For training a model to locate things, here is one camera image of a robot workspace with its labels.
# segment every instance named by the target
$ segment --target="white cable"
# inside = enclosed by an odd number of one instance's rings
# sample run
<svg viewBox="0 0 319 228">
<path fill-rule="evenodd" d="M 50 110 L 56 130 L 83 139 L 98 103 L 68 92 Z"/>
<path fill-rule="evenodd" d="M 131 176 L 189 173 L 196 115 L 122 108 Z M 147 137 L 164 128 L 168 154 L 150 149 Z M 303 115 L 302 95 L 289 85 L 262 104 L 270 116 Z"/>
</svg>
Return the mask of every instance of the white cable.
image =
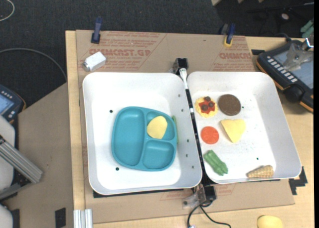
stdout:
<svg viewBox="0 0 319 228">
<path fill-rule="evenodd" d="M 10 14 L 10 15 L 8 15 L 7 17 L 0 19 L 0 22 L 1 22 L 1 21 L 4 21 L 4 20 L 8 19 L 10 16 L 12 16 L 12 15 L 13 15 L 13 13 L 14 13 L 14 10 L 15 10 L 15 7 L 14 7 L 13 2 L 12 2 L 12 1 L 10 1 L 10 0 L 6 0 L 6 1 L 7 1 L 7 2 L 9 2 L 9 3 L 12 5 L 12 12 L 11 12 L 11 14 Z"/>
</svg>

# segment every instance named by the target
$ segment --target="green toy vegetable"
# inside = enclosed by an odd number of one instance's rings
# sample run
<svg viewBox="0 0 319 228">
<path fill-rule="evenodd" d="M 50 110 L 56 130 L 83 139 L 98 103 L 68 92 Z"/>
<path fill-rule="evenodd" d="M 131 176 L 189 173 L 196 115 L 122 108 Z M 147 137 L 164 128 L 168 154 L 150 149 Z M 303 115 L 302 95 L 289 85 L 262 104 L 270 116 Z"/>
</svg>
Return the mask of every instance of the green toy vegetable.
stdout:
<svg viewBox="0 0 319 228">
<path fill-rule="evenodd" d="M 228 173 L 227 165 L 219 159 L 213 150 L 204 154 L 204 159 L 218 175 L 223 176 Z"/>
</svg>

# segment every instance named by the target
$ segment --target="computer mouse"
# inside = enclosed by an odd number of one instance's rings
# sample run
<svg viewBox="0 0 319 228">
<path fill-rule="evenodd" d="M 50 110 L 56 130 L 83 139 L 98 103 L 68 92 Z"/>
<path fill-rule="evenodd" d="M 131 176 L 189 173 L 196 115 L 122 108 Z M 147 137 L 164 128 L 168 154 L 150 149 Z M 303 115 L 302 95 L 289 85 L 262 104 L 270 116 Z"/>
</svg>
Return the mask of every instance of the computer mouse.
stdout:
<svg viewBox="0 0 319 228">
<path fill-rule="evenodd" d="M 265 215 L 258 217 L 257 228 L 283 228 L 283 223 L 279 217 Z"/>
</svg>

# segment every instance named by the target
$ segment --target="white connector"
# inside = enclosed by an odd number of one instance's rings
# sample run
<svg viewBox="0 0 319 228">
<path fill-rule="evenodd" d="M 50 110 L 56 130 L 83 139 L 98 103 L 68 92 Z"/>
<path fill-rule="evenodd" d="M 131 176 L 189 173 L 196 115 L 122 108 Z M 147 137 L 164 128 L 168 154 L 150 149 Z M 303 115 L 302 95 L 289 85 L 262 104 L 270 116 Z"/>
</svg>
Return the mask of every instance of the white connector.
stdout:
<svg viewBox="0 0 319 228">
<path fill-rule="evenodd" d="M 83 69 L 87 72 L 95 71 L 98 68 L 102 67 L 105 64 L 105 62 L 106 57 L 101 52 L 97 52 L 86 58 L 82 66 Z"/>
</svg>

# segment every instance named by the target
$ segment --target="blue plate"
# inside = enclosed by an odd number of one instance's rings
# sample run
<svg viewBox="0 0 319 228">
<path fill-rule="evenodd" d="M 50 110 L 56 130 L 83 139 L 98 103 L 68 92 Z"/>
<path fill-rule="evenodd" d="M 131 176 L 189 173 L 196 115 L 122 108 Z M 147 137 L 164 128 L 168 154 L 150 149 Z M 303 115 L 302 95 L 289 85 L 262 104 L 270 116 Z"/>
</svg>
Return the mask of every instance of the blue plate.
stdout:
<svg viewBox="0 0 319 228">
<path fill-rule="evenodd" d="M 165 117 L 167 129 L 162 139 L 148 135 L 147 125 L 157 116 Z M 173 119 L 165 113 L 127 107 L 119 111 L 112 132 L 112 155 L 121 165 L 145 171 L 167 169 L 176 155 L 177 132 Z"/>
</svg>

